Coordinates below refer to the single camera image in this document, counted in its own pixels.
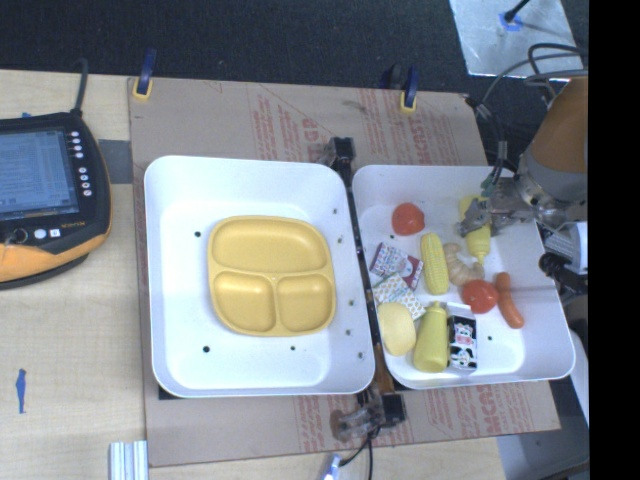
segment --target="plastic tomato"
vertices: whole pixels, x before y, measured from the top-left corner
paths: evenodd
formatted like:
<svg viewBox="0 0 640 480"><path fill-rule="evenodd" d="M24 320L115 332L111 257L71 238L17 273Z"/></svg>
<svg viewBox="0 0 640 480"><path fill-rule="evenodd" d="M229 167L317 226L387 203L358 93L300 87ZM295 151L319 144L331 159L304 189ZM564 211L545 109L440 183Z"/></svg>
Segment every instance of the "plastic tomato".
<svg viewBox="0 0 640 480"><path fill-rule="evenodd" d="M462 287L462 300L474 313L486 313L498 303L498 290L490 282L474 279Z"/></svg>
<svg viewBox="0 0 640 480"><path fill-rule="evenodd" d="M391 226L398 235L413 235L424 229L424 213L413 203L402 203L393 210Z"/></svg>

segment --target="toy food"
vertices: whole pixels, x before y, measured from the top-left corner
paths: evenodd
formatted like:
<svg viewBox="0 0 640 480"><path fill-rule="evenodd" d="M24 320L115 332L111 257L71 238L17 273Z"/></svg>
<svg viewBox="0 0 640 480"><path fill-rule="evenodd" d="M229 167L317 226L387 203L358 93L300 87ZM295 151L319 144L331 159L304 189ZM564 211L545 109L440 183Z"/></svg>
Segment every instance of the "toy food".
<svg viewBox="0 0 640 480"><path fill-rule="evenodd" d="M424 229L424 213L413 203L399 204L391 215L391 227L398 235L414 235Z"/></svg>
<svg viewBox="0 0 640 480"><path fill-rule="evenodd" d="M327 241L308 222L237 215L220 220L207 244L209 296L216 317L251 336L301 336L326 328L336 312Z"/></svg>
<svg viewBox="0 0 640 480"><path fill-rule="evenodd" d="M524 318L518 311L511 297L511 276L508 272L496 275L496 289L498 290L498 308L509 327L520 329L524 325Z"/></svg>
<svg viewBox="0 0 640 480"><path fill-rule="evenodd" d="M439 373L449 363L447 311L439 302L432 303L420 319L418 338L413 351L413 366L422 372Z"/></svg>
<svg viewBox="0 0 640 480"><path fill-rule="evenodd" d="M460 201L459 207L461 219L464 219L464 214L474 199L485 201L487 198L480 196L467 196L463 198ZM464 239L467 243L469 254L478 258L480 265L484 265L484 257L489 254L491 250L491 225L486 223L481 228L470 231Z"/></svg>
<svg viewBox="0 0 640 480"><path fill-rule="evenodd" d="M399 274L412 290L418 287L420 273L424 264L405 251L381 242L373 255L369 272L380 277Z"/></svg>
<svg viewBox="0 0 640 480"><path fill-rule="evenodd" d="M456 286L462 286L473 279L484 279L484 267L477 261L472 267L458 258L458 253L462 250L458 244L449 242L443 245L444 257L449 270L449 281Z"/></svg>
<svg viewBox="0 0 640 480"><path fill-rule="evenodd" d="M456 310L447 304L449 313L449 366L460 373L478 368L478 340L475 316L471 311Z"/></svg>
<svg viewBox="0 0 640 480"><path fill-rule="evenodd" d="M462 300L474 313L486 313L498 303L498 290L489 281L473 279L462 287Z"/></svg>
<svg viewBox="0 0 640 480"><path fill-rule="evenodd" d="M414 320L424 315L424 306L398 273L391 274L376 284L373 287L373 297L378 304L383 304L384 302L398 302L402 304L409 310Z"/></svg>
<svg viewBox="0 0 640 480"><path fill-rule="evenodd" d="M424 266L424 275L427 290L433 295L442 295L449 289L449 273L447 272L447 260L444 257L444 248L440 237L435 233L426 233L420 239L420 254Z"/></svg>
<svg viewBox="0 0 640 480"><path fill-rule="evenodd" d="M378 306L380 336L387 352L402 356L416 345L416 328L409 309L399 302Z"/></svg>

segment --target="metal bracket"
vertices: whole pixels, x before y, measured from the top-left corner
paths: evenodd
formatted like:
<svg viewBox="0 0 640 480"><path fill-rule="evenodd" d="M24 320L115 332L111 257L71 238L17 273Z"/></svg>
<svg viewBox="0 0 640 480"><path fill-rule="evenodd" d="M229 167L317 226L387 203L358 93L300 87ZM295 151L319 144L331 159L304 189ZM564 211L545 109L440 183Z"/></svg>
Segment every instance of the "metal bracket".
<svg viewBox="0 0 640 480"><path fill-rule="evenodd" d="M109 445L109 480L148 480L147 442Z"/></svg>
<svg viewBox="0 0 640 480"><path fill-rule="evenodd" d="M457 224L457 231L465 237L490 222L491 235L495 236L505 226L530 222L535 217L535 209L522 200L513 178L502 177L486 200L474 199L471 202L464 219Z"/></svg>
<svg viewBox="0 0 640 480"><path fill-rule="evenodd" d="M364 436L376 428L393 427L406 419L404 402L402 397L395 393L393 378L384 361L378 316L351 187L353 175L351 162L355 156L351 137L332 137L325 145L322 157L318 160L318 163L335 170L342 178L347 189L353 236L360 265L360 275L365 290L369 328L376 358L376 371L373 381L364 392L359 394L359 397L363 400L361 403L362 408L351 414L345 415L338 411L332 415L334 436L341 440L349 440L354 436Z"/></svg>

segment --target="white tray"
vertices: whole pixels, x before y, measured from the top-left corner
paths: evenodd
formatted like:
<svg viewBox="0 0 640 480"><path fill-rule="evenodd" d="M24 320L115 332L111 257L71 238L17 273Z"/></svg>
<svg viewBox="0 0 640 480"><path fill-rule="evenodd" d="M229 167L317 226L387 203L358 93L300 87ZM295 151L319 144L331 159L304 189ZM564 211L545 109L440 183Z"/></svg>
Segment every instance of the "white tray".
<svg viewBox="0 0 640 480"><path fill-rule="evenodd" d="M400 203L417 204L425 213L427 231L438 233L443 243L458 241L455 231L459 200L477 194L488 167L365 166L353 179L360 232L365 257L371 264L376 247L386 242L420 257L420 234L394 236L391 214ZM562 378L573 369L575 350L555 283L538 267L544 247L535 223L504 228L491 238L491 253L485 258L485 279L496 273L511 274L512 294L525 318L520 330L511 329L496 308L476 315L479 367L470 375L423 373L412 365L412 352L400 357L386 353L395 379L412 389L496 384ZM459 255L471 263L472 258ZM370 274L372 284L380 279ZM424 305L431 300L461 303L459 290L450 284L447 294L434 297L421 279L415 291Z"/></svg>
<svg viewBox="0 0 640 480"><path fill-rule="evenodd" d="M153 371L179 397L356 393L375 360L346 190L319 164L167 156L144 178ZM235 333L211 306L207 239L237 215L280 216L325 237L336 312L320 332Z"/></svg>

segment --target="yellow bottle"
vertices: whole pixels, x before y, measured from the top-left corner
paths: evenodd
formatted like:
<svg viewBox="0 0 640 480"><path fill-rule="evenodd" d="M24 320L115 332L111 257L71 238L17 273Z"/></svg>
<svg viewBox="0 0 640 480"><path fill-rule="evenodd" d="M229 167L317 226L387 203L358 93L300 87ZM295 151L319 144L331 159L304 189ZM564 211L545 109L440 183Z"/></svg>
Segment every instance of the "yellow bottle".
<svg viewBox="0 0 640 480"><path fill-rule="evenodd" d="M447 310L433 302L420 317L413 366L427 373L439 373L449 364Z"/></svg>
<svg viewBox="0 0 640 480"><path fill-rule="evenodd" d="M486 201L487 199L481 196L467 196L460 200L460 219L464 219L465 212L471 205L471 202L476 198L478 201ZM474 229L467 233L464 239L467 243L467 251L469 254L475 256L480 265L484 265L484 257L489 254L491 250L491 224L487 222L481 228Z"/></svg>

